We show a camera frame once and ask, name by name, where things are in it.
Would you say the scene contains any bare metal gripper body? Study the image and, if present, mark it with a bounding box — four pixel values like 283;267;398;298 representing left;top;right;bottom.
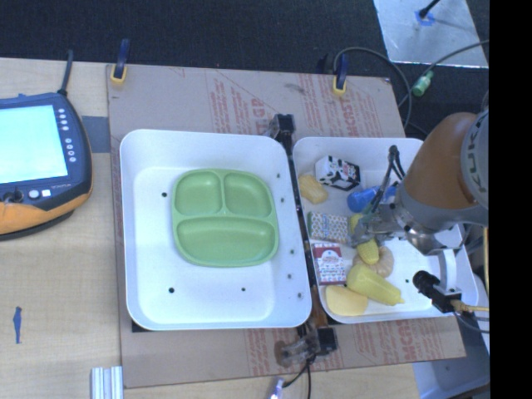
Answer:
371;202;442;258

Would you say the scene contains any white plastic tray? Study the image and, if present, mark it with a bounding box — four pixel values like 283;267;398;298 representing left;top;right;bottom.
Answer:
291;135;480;325
119;128;313;332

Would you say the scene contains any beige croissant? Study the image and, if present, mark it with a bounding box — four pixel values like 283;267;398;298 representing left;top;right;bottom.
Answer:
352;245;395;278

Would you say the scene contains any yellow corn cob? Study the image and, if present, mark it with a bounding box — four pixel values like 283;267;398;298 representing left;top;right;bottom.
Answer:
350;213;381;266

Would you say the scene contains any red and white packet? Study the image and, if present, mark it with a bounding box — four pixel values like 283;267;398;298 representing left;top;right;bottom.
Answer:
311;242;347;287

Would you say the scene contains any yellow toy slice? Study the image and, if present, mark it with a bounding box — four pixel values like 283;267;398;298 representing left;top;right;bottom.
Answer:
324;284;370;318

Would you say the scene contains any black and white carton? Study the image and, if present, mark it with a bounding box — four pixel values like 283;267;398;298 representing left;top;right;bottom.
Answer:
314;154;362;192

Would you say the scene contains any blue toy fish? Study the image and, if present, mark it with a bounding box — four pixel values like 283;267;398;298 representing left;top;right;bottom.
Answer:
347;185;399;214

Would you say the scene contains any yellow ridged toy food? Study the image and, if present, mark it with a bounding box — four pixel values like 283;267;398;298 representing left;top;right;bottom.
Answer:
298;173;330;205

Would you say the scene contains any brown cardboard board red print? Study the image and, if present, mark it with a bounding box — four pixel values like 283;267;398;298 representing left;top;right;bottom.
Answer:
105;63;468;390

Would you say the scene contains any black block with wires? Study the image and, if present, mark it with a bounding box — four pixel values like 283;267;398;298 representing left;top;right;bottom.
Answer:
274;113;297;140
317;326;339;353

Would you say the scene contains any black cylinder on white bracket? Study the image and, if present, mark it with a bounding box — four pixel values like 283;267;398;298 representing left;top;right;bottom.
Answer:
411;245;464;314

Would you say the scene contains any yellow squeeze bottle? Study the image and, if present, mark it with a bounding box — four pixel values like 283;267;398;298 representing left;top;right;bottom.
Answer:
345;262;406;307

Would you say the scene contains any green divided plate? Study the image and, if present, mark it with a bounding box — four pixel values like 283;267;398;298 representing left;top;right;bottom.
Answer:
170;168;280;268

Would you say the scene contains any green patterned packet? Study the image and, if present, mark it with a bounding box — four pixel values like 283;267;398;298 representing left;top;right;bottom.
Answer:
307;210;351;245

